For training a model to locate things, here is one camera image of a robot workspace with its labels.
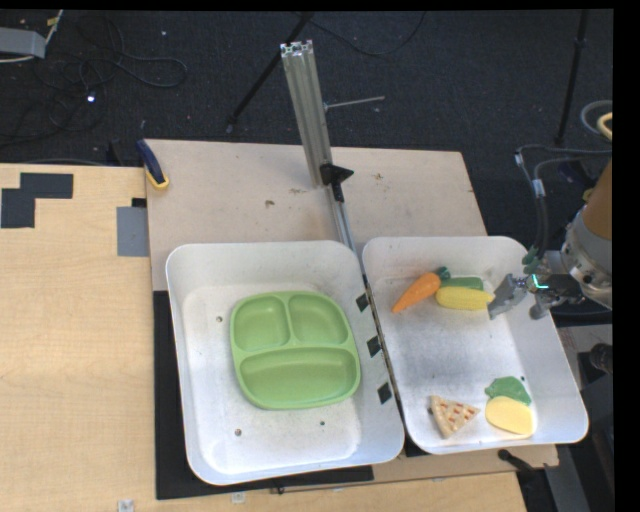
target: orange carrot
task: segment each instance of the orange carrot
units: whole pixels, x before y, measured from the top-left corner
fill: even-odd
[[[422,299],[433,295],[438,291],[442,281],[435,272],[422,274],[407,288],[397,302],[391,308],[392,313],[397,313],[403,309],[413,306]]]

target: green light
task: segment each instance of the green light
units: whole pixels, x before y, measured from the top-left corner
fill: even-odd
[[[533,278],[533,284],[536,286],[536,288],[549,288],[548,284],[540,284],[535,274],[531,274],[531,277]]]

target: wooden table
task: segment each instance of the wooden table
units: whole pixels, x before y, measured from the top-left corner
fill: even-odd
[[[262,150],[267,151],[262,156],[283,150],[216,143],[197,143],[192,150],[184,143],[149,142],[170,175],[175,169],[171,158],[186,163],[185,169],[196,165],[185,162],[188,158],[183,150],[207,158],[217,154],[219,158],[210,165],[218,166],[226,158],[235,160],[237,152],[240,158],[258,158]],[[285,166],[305,165],[301,148],[289,147],[286,152],[290,153]],[[358,153],[369,155],[372,164],[380,157],[370,150],[344,150],[344,155]],[[336,155],[344,156],[340,149],[334,158]],[[401,156],[393,155],[396,166],[402,167]],[[425,156],[435,158],[432,171],[438,174],[442,165],[438,165],[437,155]],[[458,154],[445,158],[457,160],[464,171]],[[335,158],[335,162],[348,167],[346,159]],[[444,163],[446,168],[451,162]],[[380,179],[392,187],[388,174],[380,173],[375,165],[371,172],[373,187],[380,186],[376,184]],[[296,489],[304,492],[282,495],[257,490],[242,496],[157,500],[151,291],[158,289],[152,277],[157,270],[153,260],[161,254],[154,244],[172,243],[171,236],[157,235],[162,207],[151,196],[161,192],[149,193],[144,171],[137,167],[18,164],[0,165],[0,188],[20,188],[24,173],[71,174],[73,197],[38,198],[34,227],[0,228],[3,508],[115,511],[119,500],[131,499],[135,511],[238,510],[243,506],[310,512],[402,511],[424,510],[427,505],[452,511],[526,510],[514,468],[498,460],[495,453],[484,452],[416,458],[401,455],[375,467],[374,482],[339,489]],[[178,190],[181,178],[174,173],[171,179],[170,186]],[[470,211],[476,209],[472,229],[477,230],[481,218],[465,179],[466,172],[457,172],[452,178],[470,201]],[[304,190],[304,182],[289,188]],[[345,192],[357,204],[355,189],[345,186]],[[284,197],[289,195],[293,200],[304,194],[287,189]],[[131,206],[132,198],[144,197],[149,200],[151,256],[121,256],[116,210]],[[270,198],[276,206],[284,200]],[[267,210],[264,201],[261,208]],[[350,210],[354,228],[363,223],[355,212]],[[446,230],[446,222],[434,222]],[[164,232],[171,232],[171,225],[166,227]],[[359,232],[356,238],[361,242],[368,236],[368,232]],[[523,447],[512,453],[535,467],[558,463],[554,446]],[[244,505],[232,503],[232,498],[244,500]]]

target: black clamp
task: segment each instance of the black clamp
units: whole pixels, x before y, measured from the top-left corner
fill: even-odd
[[[330,163],[322,164],[320,166],[320,177],[324,185],[331,185],[333,191],[333,198],[336,201],[344,203],[344,195],[342,194],[342,182],[353,175],[353,171],[345,169],[344,167],[338,167]]]

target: toy pizza slice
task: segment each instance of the toy pizza slice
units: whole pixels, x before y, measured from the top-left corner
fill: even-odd
[[[464,427],[480,412],[473,405],[431,395],[431,412],[442,435],[447,438]]]

